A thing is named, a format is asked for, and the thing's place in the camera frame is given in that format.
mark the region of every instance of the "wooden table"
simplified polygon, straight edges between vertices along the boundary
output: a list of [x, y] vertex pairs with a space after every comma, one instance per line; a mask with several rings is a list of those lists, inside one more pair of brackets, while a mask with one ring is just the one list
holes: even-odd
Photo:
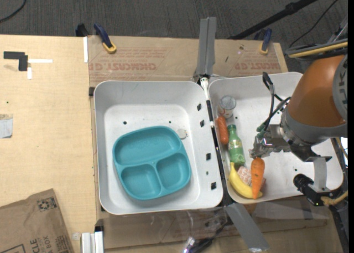
[[[158, 62], [158, 67], [176, 67], [181, 63], [177, 59], [180, 56], [183, 63], [188, 64], [180, 75], [182, 78], [189, 78], [195, 69], [198, 40], [130, 37], [117, 37], [114, 40], [118, 41], [117, 46], [125, 45], [127, 48], [136, 49], [151, 45], [156, 48], [160, 46], [158, 43], [168, 43], [165, 46], [171, 49], [164, 54], [164, 61]], [[25, 52], [29, 59], [53, 60], [53, 63], [32, 63], [32, 79], [29, 80], [26, 72], [18, 70], [17, 60], [3, 59], [3, 56], [0, 56], [0, 114], [13, 115], [12, 137], [0, 139], [0, 206], [54, 188], [70, 236], [73, 233], [93, 232], [100, 214], [100, 203], [97, 199], [97, 182], [95, 184], [96, 148], [92, 143], [89, 87], [95, 86], [97, 81], [112, 77], [134, 80], [136, 73], [124, 70], [128, 66], [119, 66], [125, 68], [116, 69], [115, 73], [118, 74], [113, 74], [107, 70], [109, 62], [104, 64], [101, 61], [99, 64], [102, 64], [102, 68], [106, 65], [106, 73], [103, 78], [97, 78], [102, 75], [98, 73], [100, 66], [96, 63], [100, 57], [101, 60], [105, 58], [104, 50], [101, 47], [97, 47], [98, 51], [91, 50], [91, 61], [89, 64], [85, 63], [83, 38], [0, 35], [0, 43], [2, 51], [21, 51]], [[228, 61], [234, 61], [235, 63], [231, 64], [233, 69], [228, 71], [230, 76], [235, 76], [233, 73], [237, 69], [247, 70], [242, 68], [245, 68], [247, 63], [237, 67], [237, 57], [240, 57], [238, 52], [243, 53], [245, 48], [250, 51], [257, 50], [258, 43], [237, 43], [237, 49], [226, 44], [226, 40], [216, 42], [217, 63], [223, 61], [220, 64], [222, 66]], [[178, 48], [182, 49], [183, 53], [179, 53]], [[287, 71], [279, 44], [275, 44], [274, 53], [278, 57], [279, 66], [273, 71]], [[248, 61], [258, 58], [257, 55], [252, 57], [249, 57]], [[127, 55], [121, 55], [121, 58], [131, 59]], [[157, 62], [154, 61], [149, 63], [156, 65]], [[254, 61], [254, 65], [249, 64], [248, 68], [257, 65], [259, 66], [259, 61]], [[156, 79], [154, 75], [146, 72], [138, 77], [146, 77], [145, 80]], [[168, 79], [179, 80], [173, 75], [169, 75]], [[306, 242], [308, 236], [311, 236], [311, 239]], [[303, 230], [299, 229], [299, 226], [297, 230], [288, 232], [276, 232], [274, 229], [266, 233], [265, 237], [272, 248], [271, 252], [341, 251], [332, 218], [325, 227], [319, 229]], [[183, 243], [113, 251], [179, 252]], [[72, 244], [75, 252], [80, 252], [80, 242], [72, 240]], [[205, 252], [246, 253], [248, 249], [240, 236], [233, 236], [218, 238]]]

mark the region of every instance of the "gray carpet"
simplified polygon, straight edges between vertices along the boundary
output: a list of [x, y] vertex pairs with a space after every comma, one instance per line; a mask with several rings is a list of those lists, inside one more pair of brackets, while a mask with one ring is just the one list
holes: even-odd
[[[23, 0], [0, 0], [0, 19]], [[84, 23], [90, 33], [100, 23], [110, 35], [198, 38], [200, 19], [217, 18], [216, 38], [225, 39], [252, 27], [299, 0], [27, 0], [13, 18], [0, 23], [0, 34], [74, 36]], [[285, 51], [308, 31], [334, 0], [319, 0], [269, 27], [272, 40]], [[309, 34], [295, 45], [325, 43], [348, 10], [339, 0]], [[253, 39], [254, 34], [245, 39]], [[289, 71], [304, 72], [309, 63], [287, 58]]]

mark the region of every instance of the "sausage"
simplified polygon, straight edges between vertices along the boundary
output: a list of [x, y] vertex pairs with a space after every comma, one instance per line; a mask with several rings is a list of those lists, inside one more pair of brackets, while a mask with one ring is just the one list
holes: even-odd
[[228, 144], [228, 130], [226, 125], [226, 119], [223, 116], [219, 116], [217, 119], [217, 125], [219, 127], [220, 142]]

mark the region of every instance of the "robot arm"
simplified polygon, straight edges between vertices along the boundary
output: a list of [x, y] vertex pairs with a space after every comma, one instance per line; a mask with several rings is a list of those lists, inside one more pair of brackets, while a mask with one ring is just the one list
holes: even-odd
[[[326, 162], [331, 157], [320, 156], [311, 147], [329, 138], [347, 137], [347, 55], [315, 60], [296, 86], [280, 124], [264, 127], [257, 130], [260, 132], [249, 155], [254, 158], [267, 157], [272, 152], [292, 152], [303, 162], [314, 163], [312, 190], [329, 192]], [[307, 178], [301, 175], [294, 179], [298, 188]]]

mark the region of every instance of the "green bottle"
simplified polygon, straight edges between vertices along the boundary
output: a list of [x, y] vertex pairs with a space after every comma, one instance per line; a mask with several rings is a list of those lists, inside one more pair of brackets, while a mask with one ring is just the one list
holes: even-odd
[[230, 154], [230, 162], [235, 163], [235, 168], [238, 169], [246, 162], [244, 159], [244, 152], [242, 141], [237, 136], [236, 125], [231, 124], [227, 126], [228, 129], [228, 153]]

